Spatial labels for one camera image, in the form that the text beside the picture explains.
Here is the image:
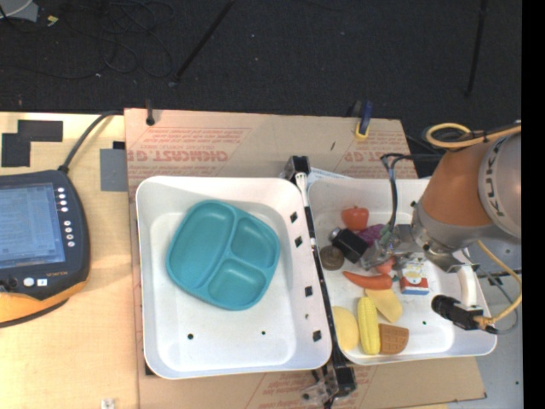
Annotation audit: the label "white plastic tray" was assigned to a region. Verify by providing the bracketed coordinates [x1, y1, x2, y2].
[135, 175, 334, 381]
[307, 176, 498, 366]

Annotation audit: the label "purple toy grapes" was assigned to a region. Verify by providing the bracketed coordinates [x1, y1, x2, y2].
[357, 223, 387, 247]

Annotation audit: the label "yellow toy potato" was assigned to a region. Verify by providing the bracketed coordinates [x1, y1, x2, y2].
[331, 305, 361, 352]

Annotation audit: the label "white printed paper sheet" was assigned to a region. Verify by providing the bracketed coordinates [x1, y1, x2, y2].
[307, 166, 355, 183]

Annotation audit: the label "teal divided plate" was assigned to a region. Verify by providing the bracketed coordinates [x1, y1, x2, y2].
[164, 199, 282, 312]

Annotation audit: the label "brown round biscuit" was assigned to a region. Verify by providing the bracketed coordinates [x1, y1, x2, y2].
[319, 245, 346, 271]

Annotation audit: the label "pale yellow toy slice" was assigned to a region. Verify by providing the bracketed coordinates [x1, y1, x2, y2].
[364, 287, 404, 325]

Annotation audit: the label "black block with thin wires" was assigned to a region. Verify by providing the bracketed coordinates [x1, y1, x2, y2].
[284, 155, 311, 182]
[325, 364, 359, 402]

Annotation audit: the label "orange toy carrot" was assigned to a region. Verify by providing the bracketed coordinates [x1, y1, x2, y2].
[342, 270, 393, 291]

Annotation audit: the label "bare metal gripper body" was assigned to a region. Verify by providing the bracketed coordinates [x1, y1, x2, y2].
[374, 223, 432, 268]

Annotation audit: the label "brown toy waffle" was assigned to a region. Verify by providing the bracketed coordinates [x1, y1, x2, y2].
[377, 323, 410, 355]

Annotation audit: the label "black cylinder on white bracket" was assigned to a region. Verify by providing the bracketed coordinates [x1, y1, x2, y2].
[431, 262, 486, 331]

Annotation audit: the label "orange toy pepper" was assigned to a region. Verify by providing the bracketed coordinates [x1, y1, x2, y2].
[340, 205, 370, 232]

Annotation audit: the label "white carton red blue print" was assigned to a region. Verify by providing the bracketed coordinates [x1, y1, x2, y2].
[397, 257, 431, 297]

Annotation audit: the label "brown cardboard board red print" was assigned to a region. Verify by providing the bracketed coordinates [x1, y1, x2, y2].
[123, 107, 488, 409]

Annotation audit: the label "yellow toy corn cob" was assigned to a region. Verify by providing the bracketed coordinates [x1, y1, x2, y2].
[356, 296, 382, 356]

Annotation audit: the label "black bottle with grey cap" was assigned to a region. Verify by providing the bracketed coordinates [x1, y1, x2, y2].
[328, 227, 370, 265]

